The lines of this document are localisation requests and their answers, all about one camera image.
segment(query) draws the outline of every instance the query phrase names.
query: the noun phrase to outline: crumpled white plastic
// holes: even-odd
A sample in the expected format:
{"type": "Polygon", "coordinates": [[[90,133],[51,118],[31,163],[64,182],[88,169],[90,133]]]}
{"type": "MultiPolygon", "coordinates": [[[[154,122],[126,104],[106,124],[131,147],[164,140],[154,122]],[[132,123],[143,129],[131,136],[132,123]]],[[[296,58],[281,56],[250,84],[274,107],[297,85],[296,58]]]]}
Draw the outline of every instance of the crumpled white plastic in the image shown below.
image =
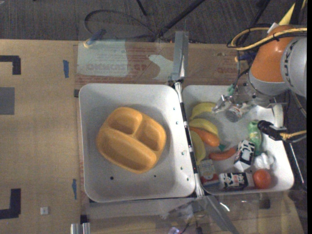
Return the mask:
{"type": "Polygon", "coordinates": [[[270,169],[270,166],[274,163],[274,157],[262,153],[261,155],[254,158],[254,166],[257,169],[270,169]]]}

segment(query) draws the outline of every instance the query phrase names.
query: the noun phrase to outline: green plastic bottle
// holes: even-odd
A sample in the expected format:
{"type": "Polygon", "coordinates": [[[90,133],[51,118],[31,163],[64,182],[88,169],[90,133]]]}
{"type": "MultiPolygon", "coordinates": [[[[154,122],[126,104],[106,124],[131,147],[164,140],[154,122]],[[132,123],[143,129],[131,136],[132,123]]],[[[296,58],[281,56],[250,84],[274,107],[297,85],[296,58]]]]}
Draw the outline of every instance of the green plastic bottle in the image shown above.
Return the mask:
{"type": "Polygon", "coordinates": [[[262,153],[262,135],[258,129],[258,120],[253,120],[248,124],[249,141],[255,145],[254,155],[258,156],[262,153]]]}

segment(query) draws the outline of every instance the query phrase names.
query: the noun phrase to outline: orange carrot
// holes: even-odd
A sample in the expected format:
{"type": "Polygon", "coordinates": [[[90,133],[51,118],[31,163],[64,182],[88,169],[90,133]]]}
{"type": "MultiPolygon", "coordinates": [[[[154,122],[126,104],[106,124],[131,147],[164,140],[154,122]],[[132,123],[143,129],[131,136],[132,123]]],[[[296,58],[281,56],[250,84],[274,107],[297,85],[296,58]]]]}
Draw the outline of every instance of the orange carrot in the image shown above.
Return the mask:
{"type": "Polygon", "coordinates": [[[227,158],[232,157],[236,153],[236,149],[234,147],[231,147],[227,151],[223,152],[217,152],[217,153],[209,153],[209,159],[212,160],[225,160],[227,158]]]}
{"type": "Polygon", "coordinates": [[[205,142],[207,145],[210,145],[212,147],[217,147],[220,145],[220,140],[218,136],[196,127],[190,127],[190,130],[197,133],[202,141],[205,142]]]}

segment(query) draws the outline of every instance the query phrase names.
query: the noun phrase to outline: yellow banana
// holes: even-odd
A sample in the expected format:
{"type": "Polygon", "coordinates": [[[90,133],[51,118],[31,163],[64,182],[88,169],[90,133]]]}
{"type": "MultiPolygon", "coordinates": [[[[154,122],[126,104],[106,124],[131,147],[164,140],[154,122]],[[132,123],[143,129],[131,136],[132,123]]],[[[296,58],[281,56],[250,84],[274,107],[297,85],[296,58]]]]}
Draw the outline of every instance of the yellow banana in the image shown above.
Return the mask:
{"type": "Polygon", "coordinates": [[[202,129],[206,130],[207,132],[212,133],[214,135],[217,135],[219,137],[218,129],[217,129],[216,125],[212,124],[210,121],[208,121],[206,119],[201,119],[201,118],[192,119],[189,122],[189,126],[202,128],[202,129]]]}
{"type": "Polygon", "coordinates": [[[197,133],[191,130],[190,134],[191,134],[192,144],[194,147],[195,159],[196,159],[196,162],[199,163],[206,157],[205,145],[197,133]]]}
{"type": "Polygon", "coordinates": [[[190,119],[193,119],[204,112],[211,112],[214,107],[215,103],[213,102],[201,102],[192,109],[192,115],[190,119]]]}

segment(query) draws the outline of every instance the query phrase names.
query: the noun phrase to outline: white tray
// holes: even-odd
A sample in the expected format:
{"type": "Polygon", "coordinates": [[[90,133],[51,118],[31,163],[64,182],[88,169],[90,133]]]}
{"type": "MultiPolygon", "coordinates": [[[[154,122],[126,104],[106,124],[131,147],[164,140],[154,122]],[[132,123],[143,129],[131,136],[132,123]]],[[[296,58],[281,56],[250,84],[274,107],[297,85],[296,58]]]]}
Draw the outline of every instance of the white tray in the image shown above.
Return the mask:
{"type": "MultiPolygon", "coordinates": [[[[211,101],[217,102],[221,95],[227,95],[228,86],[206,86],[206,85],[191,85],[187,86],[182,91],[182,96],[184,100],[184,106],[186,111],[186,117],[191,116],[192,108],[199,102],[211,101]]],[[[251,120],[266,120],[269,122],[274,122],[274,116],[271,109],[265,109],[263,107],[254,107],[250,110],[241,120],[236,123],[232,123],[226,119],[225,113],[220,112],[217,114],[205,114],[202,117],[206,117],[212,123],[214,123],[220,135],[220,141],[227,147],[232,147],[237,145],[240,141],[248,137],[247,126],[251,120]]],[[[293,186],[294,177],[293,172],[283,145],[282,141],[274,141],[267,135],[263,136],[262,147],[265,151],[275,157],[275,164],[272,169],[273,181],[272,186],[265,190],[243,190],[236,192],[223,192],[219,190],[218,185],[210,186],[206,189],[207,192],[214,195],[221,194],[245,194],[245,193],[258,193],[258,192],[277,192],[286,191],[293,186]]],[[[213,151],[213,149],[207,148],[207,152],[213,151]]],[[[217,173],[224,172],[237,172],[233,167],[234,156],[232,160],[214,161],[214,166],[217,173]]],[[[254,167],[252,166],[248,169],[248,172],[253,172],[254,167]]]]}
{"type": "Polygon", "coordinates": [[[183,118],[176,91],[166,85],[87,84],[79,93],[84,186],[95,202],[187,197],[195,190],[183,118]],[[165,149],[154,168],[131,173],[106,160],[96,148],[96,135],[120,106],[137,109],[165,129],[165,149]]]}

